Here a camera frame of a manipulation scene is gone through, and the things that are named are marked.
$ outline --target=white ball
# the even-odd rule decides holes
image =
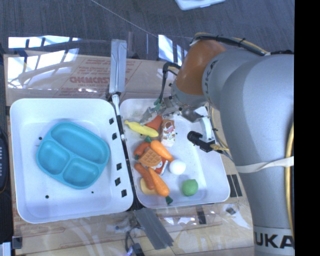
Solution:
[[[175,159],[169,164],[170,172],[175,175],[183,174],[186,170],[186,167],[187,167],[186,163],[179,159]]]

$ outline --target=divided blue plate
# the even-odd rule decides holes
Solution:
[[[86,189],[95,183],[109,157],[110,148],[103,139],[69,121],[54,125],[36,152],[42,171],[75,189]]]

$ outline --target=white strap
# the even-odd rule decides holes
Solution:
[[[249,173],[256,173],[262,169],[269,168],[269,167],[277,167],[277,166],[291,167],[294,165],[295,165],[295,159],[294,159],[294,156],[291,156],[291,157],[279,159],[273,162],[259,162],[259,163],[254,163],[246,166],[236,166],[236,170],[239,173],[249,174]]]

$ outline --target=orange carrot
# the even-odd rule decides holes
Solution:
[[[143,141],[133,152],[135,159],[137,160],[144,152],[147,147],[150,147],[150,143]]]
[[[169,196],[170,190],[164,180],[151,167],[148,167],[148,170],[152,177],[156,192],[163,197]]]
[[[145,181],[145,184],[148,189],[153,190],[155,188],[154,180],[150,174],[150,172],[144,168],[140,163],[136,163],[134,168],[140,173]]]
[[[144,140],[150,143],[150,148],[159,156],[167,159],[169,162],[174,160],[173,156],[159,140],[151,140],[149,136],[147,136]]]
[[[145,126],[148,126],[152,129],[155,129],[156,131],[158,131],[161,123],[162,123],[162,117],[157,114],[156,117],[153,120],[151,120],[150,122],[146,123]]]

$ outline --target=yellow banana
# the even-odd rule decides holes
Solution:
[[[124,123],[126,125],[128,125],[131,130],[133,130],[139,134],[146,135],[149,137],[158,137],[159,136],[159,133],[155,129],[150,128],[145,125],[141,125],[138,122],[129,122],[128,120],[125,120]]]

